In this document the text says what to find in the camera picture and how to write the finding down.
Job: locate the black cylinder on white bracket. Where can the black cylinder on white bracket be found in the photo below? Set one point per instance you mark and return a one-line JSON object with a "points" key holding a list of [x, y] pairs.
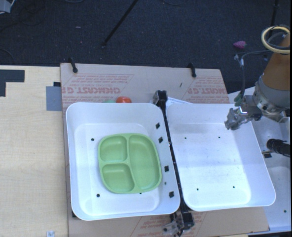
{"points": [[279, 147]]}

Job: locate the orange round toy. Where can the orange round toy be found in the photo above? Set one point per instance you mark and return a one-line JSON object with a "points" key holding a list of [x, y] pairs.
{"points": [[123, 99]]}

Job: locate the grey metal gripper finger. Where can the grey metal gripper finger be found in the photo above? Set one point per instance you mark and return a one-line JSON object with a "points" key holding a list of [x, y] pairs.
{"points": [[241, 118], [229, 122]]}

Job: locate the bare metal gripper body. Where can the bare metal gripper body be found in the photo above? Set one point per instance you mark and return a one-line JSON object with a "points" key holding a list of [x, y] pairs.
{"points": [[253, 108]]}

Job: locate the green divided plate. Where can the green divided plate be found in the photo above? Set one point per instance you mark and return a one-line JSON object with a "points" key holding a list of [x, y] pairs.
{"points": [[136, 162]]}

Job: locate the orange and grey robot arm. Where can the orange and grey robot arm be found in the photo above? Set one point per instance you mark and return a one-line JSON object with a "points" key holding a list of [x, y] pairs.
{"points": [[276, 68]]}

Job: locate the green round toy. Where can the green round toy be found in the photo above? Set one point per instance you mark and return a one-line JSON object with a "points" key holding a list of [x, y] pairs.
{"points": [[109, 101]]}

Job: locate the purple grapes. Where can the purple grapes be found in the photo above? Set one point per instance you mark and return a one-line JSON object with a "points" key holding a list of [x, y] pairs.
{"points": [[240, 44]]}

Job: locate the brown cardboard board red print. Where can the brown cardboard board red print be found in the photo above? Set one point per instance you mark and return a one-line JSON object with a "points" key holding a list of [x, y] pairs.
{"points": [[146, 83]]}

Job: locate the white paper sheet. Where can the white paper sheet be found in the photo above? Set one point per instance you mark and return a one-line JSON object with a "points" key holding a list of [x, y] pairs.
{"points": [[178, 100]]}

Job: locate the white plastic tray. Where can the white plastic tray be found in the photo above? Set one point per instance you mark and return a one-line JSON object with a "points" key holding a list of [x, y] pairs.
{"points": [[86, 157], [217, 162]]}

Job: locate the thin black and white rod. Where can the thin black and white rod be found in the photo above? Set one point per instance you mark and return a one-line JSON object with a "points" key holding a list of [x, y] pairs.
{"points": [[171, 147]]}

